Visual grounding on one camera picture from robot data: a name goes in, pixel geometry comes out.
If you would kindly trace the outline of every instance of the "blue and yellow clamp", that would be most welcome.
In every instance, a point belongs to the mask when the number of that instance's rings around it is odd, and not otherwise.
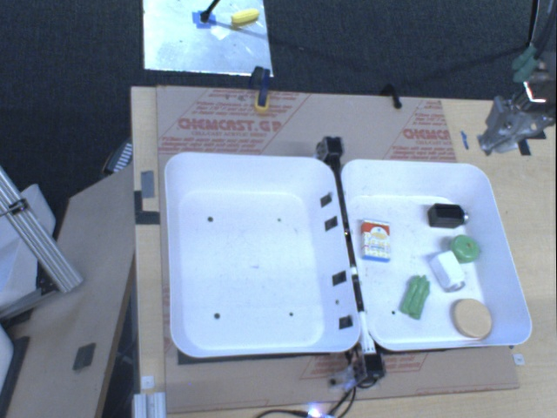
[[[255,111],[265,113],[269,108],[269,83],[271,81],[271,70],[256,66],[250,76],[249,88],[257,90],[255,97]]]

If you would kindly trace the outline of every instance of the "black fabric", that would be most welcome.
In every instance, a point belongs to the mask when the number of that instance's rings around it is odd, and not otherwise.
[[[531,4],[265,0],[272,88],[510,97]],[[247,86],[145,71],[142,36],[142,0],[0,0],[0,165],[21,189],[38,183],[55,211],[98,180],[130,135],[133,85]]]

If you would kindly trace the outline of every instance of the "wooden disc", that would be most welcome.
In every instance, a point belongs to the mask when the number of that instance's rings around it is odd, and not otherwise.
[[[475,299],[458,300],[454,304],[453,323],[461,334],[475,339],[485,338],[493,324],[487,307]]]

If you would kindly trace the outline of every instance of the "green round object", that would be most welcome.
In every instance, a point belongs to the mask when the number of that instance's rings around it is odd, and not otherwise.
[[[480,247],[467,235],[457,235],[451,241],[451,250],[459,263],[470,263],[478,258]]]

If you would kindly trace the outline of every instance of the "white tray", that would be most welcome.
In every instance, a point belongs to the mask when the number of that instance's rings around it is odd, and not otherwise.
[[[517,345],[527,340],[532,322],[520,288],[507,238],[487,176],[466,164],[354,160],[342,172],[352,243],[357,255],[367,325],[373,339],[393,351]],[[430,227],[427,210],[435,203],[458,204],[469,220],[456,229]],[[363,260],[359,254],[362,219],[391,226],[391,260]],[[480,256],[461,267],[466,285],[446,293],[429,261],[447,251],[452,237],[466,234]],[[419,320],[399,311],[406,283],[426,275],[430,294]],[[483,302],[493,318],[483,340],[460,334],[451,319],[459,299]]]
[[[178,349],[212,357],[342,352],[355,344],[352,276],[325,164],[182,153],[164,177]],[[325,196],[332,201],[322,207]],[[346,281],[335,285],[342,273]]]

